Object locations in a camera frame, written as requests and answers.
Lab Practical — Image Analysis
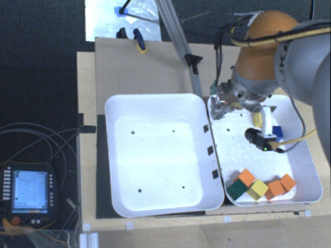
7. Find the green cube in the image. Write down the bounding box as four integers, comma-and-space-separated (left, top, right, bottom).
226, 179, 248, 202

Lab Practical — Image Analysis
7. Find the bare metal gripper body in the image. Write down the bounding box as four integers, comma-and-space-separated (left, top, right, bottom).
216, 80, 268, 113

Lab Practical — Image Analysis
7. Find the brown cardboard board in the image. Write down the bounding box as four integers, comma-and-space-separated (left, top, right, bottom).
94, 36, 307, 216

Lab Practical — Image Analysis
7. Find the orange cube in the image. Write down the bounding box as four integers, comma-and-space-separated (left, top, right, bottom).
237, 168, 257, 189
279, 173, 297, 196
264, 180, 286, 201

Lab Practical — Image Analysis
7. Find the yellow cube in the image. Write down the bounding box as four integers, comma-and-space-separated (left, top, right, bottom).
253, 112, 263, 129
246, 178, 269, 202

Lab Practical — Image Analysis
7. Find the black cylinder on white bracket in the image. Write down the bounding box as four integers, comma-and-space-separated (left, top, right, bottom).
244, 105, 279, 152

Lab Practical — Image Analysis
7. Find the white plastic tray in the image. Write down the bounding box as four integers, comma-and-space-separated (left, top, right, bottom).
104, 93, 225, 218
206, 94, 324, 207

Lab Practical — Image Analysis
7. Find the blue cube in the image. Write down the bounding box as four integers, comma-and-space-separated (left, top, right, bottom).
272, 125, 284, 143

